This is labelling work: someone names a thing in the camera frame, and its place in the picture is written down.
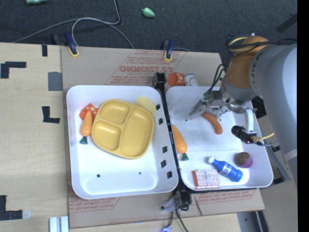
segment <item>red and white box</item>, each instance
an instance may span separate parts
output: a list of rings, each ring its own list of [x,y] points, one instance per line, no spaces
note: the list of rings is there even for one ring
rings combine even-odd
[[[214,188],[220,185],[216,169],[194,170],[193,178],[196,188]]]

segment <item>cardboard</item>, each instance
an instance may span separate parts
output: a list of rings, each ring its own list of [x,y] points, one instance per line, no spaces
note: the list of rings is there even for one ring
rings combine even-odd
[[[194,73],[200,86],[210,86],[221,64],[216,53],[173,52],[171,62],[164,61],[164,51],[79,47],[73,58],[61,47],[68,202],[70,228],[168,219],[160,213],[160,203],[172,193],[83,200],[71,188],[70,151],[66,93],[75,85],[150,85],[154,73]],[[259,189],[217,191],[191,195],[192,204],[182,217],[196,217],[264,209]]]

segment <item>yellow divided plate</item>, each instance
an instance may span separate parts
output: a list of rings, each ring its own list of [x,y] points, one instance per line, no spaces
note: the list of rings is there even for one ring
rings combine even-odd
[[[105,101],[92,126],[93,142],[111,154],[136,159],[152,140],[155,122],[144,108],[121,100]]]

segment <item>can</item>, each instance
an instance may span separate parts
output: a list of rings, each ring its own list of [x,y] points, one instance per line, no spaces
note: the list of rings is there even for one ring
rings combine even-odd
[[[197,76],[193,73],[187,74],[184,77],[184,85],[185,86],[198,86]]]

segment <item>blue bottle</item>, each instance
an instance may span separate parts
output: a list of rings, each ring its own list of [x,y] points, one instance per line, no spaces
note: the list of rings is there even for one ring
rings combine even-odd
[[[239,182],[242,178],[242,171],[234,168],[226,161],[216,160],[214,157],[209,157],[208,163],[215,166],[218,172],[233,181]]]

